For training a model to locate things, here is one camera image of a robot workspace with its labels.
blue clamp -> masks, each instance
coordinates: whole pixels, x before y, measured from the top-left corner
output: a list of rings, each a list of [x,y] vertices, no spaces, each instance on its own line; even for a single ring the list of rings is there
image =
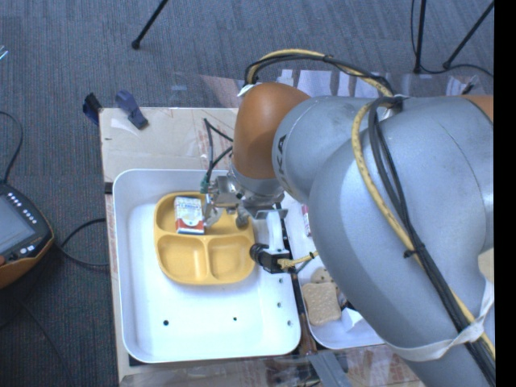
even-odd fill
[[[146,120],[145,116],[142,114],[142,111],[139,109],[135,97],[129,92],[127,92],[127,90],[120,90],[116,94],[115,101],[121,109],[124,109],[125,111],[129,112],[129,116],[127,116],[127,118],[138,129],[142,129],[143,127],[148,125],[148,120]]]

tripod leg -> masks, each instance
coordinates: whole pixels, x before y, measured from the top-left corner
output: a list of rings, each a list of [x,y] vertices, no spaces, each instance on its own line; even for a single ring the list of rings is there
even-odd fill
[[[455,49],[455,51],[453,52],[453,54],[450,56],[450,58],[448,60],[446,60],[444,63],[443,63],[443,67],[448,70],[450,68],[450,65],[452,64],[452,61],[456,58],[456,56],[459,54],[459,52],[462,50],[462,48],[464,47],[464,45],[468,42],[469,38],[473,35],[473,33],[477,30],[477,28],[481,25],[481,23],[484,21],[484,19],[487,17],[487,15],[489,14],[489,12],[493,9],[494,7],[494,0],[491,2],[491,4],[489,4],[488,8],[485,9],[485,12],[482,14],[482,16],[476,21],[475,25],[472,27],[472,29],[469,31],[469,33],[466,35],[466,37],[464,37],[464,40],[462,40],[462,42],[460,42],[459,46],[457,46],[457,48]]]
[[[421,72],[422,30],[425,26],[426,9],[427,9],[427,0],[421,0],[421,10],[419,11],[418,46],[416,48],[416,65],[414,66],[414,73]]]
[[[147,24],[145,25],[144,29],[140,32],[136,40],[134,40],[131,43],[132,48],[135,50],[139,49],[139,43],[142,41],[142,38],[145,37],[145,34],[147,33],[148,29],[151,28],[152,24],[154,23],[154,20],[158,17],[158,14],[163,10],[163,7],[165,4],[167,4],[168,0],[161,0],[160,5],[157,7],[156,11],[152,14],[151,18],[148,20]]]

white strap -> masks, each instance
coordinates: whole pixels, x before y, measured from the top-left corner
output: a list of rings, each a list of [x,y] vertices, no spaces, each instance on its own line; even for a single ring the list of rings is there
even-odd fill
[[[485,280],[484,296],[482,298],[481,312],[478,318],[464,328],[454,339],[446,339],[437,343],[423,345],[421,347],[403,348],[393,346],[391,343],[385,344],[390,346],[393,351],[401,358],[408,361],[431,361],[437,360],[444,356],[447,351],[459,344],[472,343],[477,341],[484,332],[484,320],[494,303],[494,284]]]

red and white box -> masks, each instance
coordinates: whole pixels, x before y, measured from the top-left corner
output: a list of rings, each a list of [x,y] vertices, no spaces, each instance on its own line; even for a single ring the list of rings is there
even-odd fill
[[[178,234],[204,234],[201,198],[175,197],[174,209]]]

divided yellow plate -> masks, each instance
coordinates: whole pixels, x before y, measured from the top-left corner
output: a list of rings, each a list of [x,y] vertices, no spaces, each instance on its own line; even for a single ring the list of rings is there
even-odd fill
[[[251,221],[242,228],[235,224],[236,214],[226,211],[204,235],[176,231],[174,199],[177,196],[200,198],[197,192],[176,192],[160,199],[154,210],[154,248],[161,270],[182,284],[229,284],[246,278],[255,266],[249,249],[255,243]]]

